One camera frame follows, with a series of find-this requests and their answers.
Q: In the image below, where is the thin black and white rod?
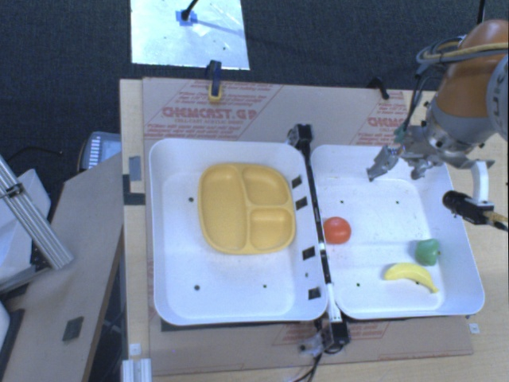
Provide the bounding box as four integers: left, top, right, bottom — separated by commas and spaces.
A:
302, 145, 338, 322

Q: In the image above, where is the red tomato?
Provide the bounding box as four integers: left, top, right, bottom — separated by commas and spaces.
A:
322, 216, 352, 245

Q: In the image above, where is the white plastic tray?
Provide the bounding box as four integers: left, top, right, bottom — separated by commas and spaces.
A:
309, 144, 486, 321
148, 138, 329, 327

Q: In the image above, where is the green pepper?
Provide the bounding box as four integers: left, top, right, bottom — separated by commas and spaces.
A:
414, 238, 441, 267

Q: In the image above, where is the yellow divided plate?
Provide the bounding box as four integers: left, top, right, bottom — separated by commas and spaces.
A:
197, 163, 297, 256

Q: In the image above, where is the black cylinder on white bracket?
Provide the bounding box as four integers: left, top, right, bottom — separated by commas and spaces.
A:
442, 160, 496, 226

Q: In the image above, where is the brown cardboard board red print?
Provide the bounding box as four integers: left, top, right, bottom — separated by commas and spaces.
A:
141, 76, 475, 377

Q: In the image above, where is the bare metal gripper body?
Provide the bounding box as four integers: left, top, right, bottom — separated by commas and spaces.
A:
398, 124, 480, 170

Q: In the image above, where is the yellow banana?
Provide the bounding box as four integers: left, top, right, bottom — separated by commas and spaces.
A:
383, 262, 440, 294

